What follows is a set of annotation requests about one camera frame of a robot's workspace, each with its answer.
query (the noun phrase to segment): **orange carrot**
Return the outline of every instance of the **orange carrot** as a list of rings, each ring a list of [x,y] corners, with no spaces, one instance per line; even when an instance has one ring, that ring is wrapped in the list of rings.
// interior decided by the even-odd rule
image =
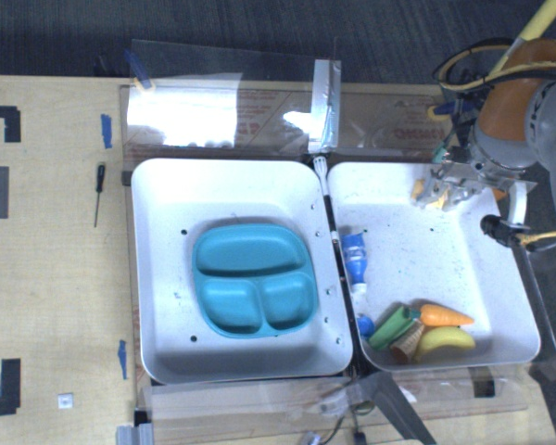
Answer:
[[[474,319],[458,311],[427,303],[420,308],[420,321],[426,326],[459,326],[472,324]]]

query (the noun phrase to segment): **dark floor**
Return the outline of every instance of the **dark floor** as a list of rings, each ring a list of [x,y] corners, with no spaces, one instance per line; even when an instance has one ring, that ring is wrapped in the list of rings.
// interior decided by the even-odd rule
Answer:
[[[514,37],[544,0],[0,0],[0,74],[92,76],[107,57],[129,73],[132,39],[329,57],[343,79],[431,83],[446,57],[489,37]],[[556,20],[546,32],[556,38]],[[556,227],[548,175],[528,222]],[[532,262],[556,336],[556,249]],[[556,425],[556,380],[542,379]]]

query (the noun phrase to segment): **yellow banana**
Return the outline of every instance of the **yellow banana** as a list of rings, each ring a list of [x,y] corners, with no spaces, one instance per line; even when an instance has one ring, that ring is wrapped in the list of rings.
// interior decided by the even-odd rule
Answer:
[[[414,354],[414,360],[419,362],[424,354],[446,346],[473,350],[475,341],[469,333],[456,326],[439,326],[422,335]]]

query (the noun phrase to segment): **yellow pole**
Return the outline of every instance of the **yellow pole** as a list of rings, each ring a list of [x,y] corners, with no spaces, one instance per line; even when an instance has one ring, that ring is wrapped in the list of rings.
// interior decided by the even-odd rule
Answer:
[[[507,50],[507,52],[502,56],[496,66],[492,69],[490,74],[501,70],[504,63],[507,62],[509,55],[514,51],[516,47],[521,45],[525,41],[533,40],[539,38],[548,29],[550,24],[556,19],[556,0],[546,0],[536,14],[529,20],[525,27],[519,33],[519,36],[515,39],[514,43]]]

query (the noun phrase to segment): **blue divided plate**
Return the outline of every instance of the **blue divided plate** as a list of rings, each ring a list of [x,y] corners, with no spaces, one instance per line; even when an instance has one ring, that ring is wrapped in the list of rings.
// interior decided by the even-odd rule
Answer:
[[[317,311],[307,247],[276,224],[217,227],[194,245],[197,302],[226,337],[270,337],[305,326]]]

